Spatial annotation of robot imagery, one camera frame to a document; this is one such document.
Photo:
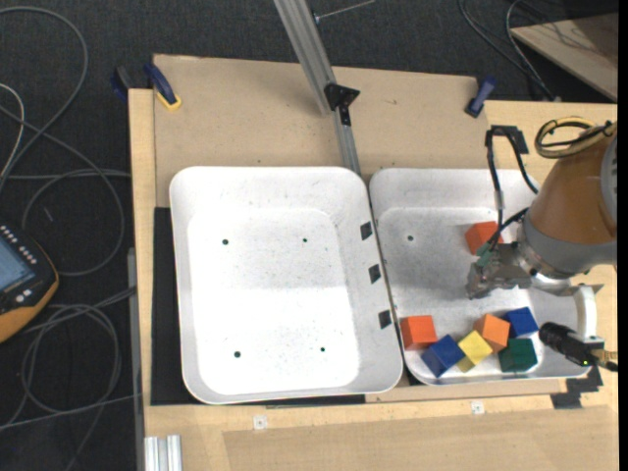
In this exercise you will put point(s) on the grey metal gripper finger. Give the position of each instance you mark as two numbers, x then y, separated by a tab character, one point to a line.
503	284
475	282

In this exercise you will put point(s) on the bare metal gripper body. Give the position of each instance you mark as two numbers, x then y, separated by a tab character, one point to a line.
512	263

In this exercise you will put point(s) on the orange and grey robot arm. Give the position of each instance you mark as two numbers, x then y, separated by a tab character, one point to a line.
569	204

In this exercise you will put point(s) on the blue cube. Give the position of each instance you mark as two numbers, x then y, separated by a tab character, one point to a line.
444	353
522	321

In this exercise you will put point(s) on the orange cube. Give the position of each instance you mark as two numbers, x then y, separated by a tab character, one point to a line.
418	331
478	236
493	330

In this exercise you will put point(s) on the white plastic tray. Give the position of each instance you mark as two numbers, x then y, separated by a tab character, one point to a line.
432	273
275	287

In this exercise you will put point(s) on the yellow cube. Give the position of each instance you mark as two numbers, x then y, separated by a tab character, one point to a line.
475	349

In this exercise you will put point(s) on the green cube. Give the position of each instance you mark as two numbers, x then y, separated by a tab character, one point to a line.
517	356

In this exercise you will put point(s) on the brown cardboard board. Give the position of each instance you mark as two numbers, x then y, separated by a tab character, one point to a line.
255	116

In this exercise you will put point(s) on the black cylinder on white bracket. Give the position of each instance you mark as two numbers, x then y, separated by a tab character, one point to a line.
559	336

